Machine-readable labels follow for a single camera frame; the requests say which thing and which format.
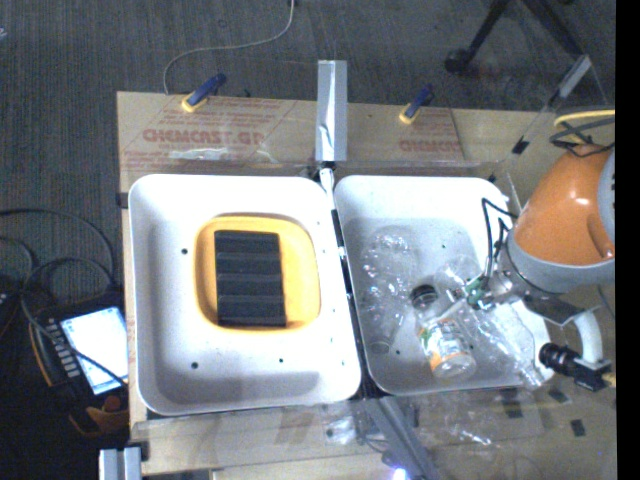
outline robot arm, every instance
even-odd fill
[[[560,326],[572,321],[582,356],[548,343],[542,364],[596,391],[605,387],[600,328],[593,311],[559,296],[574,288],[615,282],[615,151],[584,144],[567,151],[543,177],[507,235],[488,277],[467,289],[476,309],[522,300]]]

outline blue clamp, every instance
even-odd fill
[[[433,94],[433,85],[427,84],[418,93],[414,100],[402,109],[402,112],[400,112],[399,116],[400,121],[405,124],[413,123],[420,113],[420,107],[429,105],[431,101],[433,101],[434,97],[435,94]]]
[[[195,112],[207,102],[210,94],[217,94],[218,89],[224,85],[227,77],[224,73],[218,73],[216,76],[209,78],[205,83],[198,87],[191,94],[182,99],[182,108],[187,112]]]

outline metal bar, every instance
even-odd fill
[[[100,480],[142,480],[142,453],[138,447],[123,451],[100,450],[98,471]]]
[[[389,443],[393,458],[412,479],[439,480],[440,475],[394,397],[364,401],[374,423]]]
[[[317,162],[347,159],[347,63],[318,61]]]

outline crushed plastic bottle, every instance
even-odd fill
[[[434,283],[443,292],[463,297],[464,287],[482,272],[478,262],[471,256],[459,254],[442,265],[434,274]]]
[[[387,354],[409,310],[418,264],[412,231],[406,226],[375,230],[360,257],[362,286],[358,315],[364,341],[374,354]]]
[[[540,387],[544,378],[535,364],[535,340],[510,304],[491,310],[468,312],[467,329],[490,360],[503,371],[512,371],[525,389]]]

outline metal bracket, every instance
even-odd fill
[[[567,99],[573,89],[575,89],[582,77],[591,69],[591,59],[588,55],[580,55],[573,66],[569,69],[560,84],[558,84],[558,96]]]
[[[347,159],[347,63],[318,62],[317,162]]]
[[[142,451],[138,447],[124,450],[100,450],[100,480],[142,480]]]

